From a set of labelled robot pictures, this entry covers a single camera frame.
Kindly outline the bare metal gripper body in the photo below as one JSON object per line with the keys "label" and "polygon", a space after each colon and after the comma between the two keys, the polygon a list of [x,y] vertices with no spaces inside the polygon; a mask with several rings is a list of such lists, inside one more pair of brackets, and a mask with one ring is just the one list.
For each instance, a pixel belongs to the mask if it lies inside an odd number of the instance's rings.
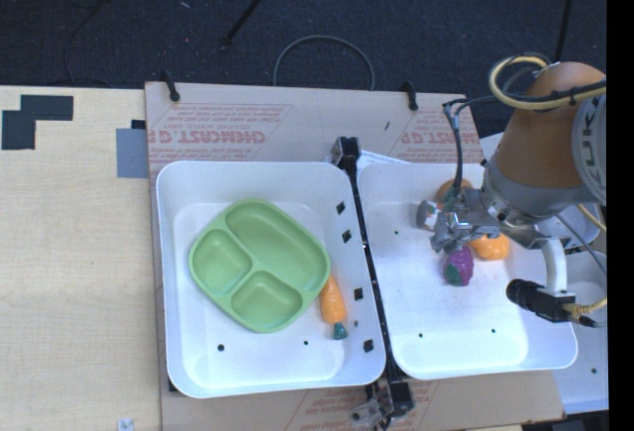
{"label": "bare metal gripper body", "polygon": [[547,239],[545,217],[531,215],[505,201],[496,191],[464,188],[447,200],[447,223],[470,222],[472,240],[505,235],[517,243],[542,243]]}

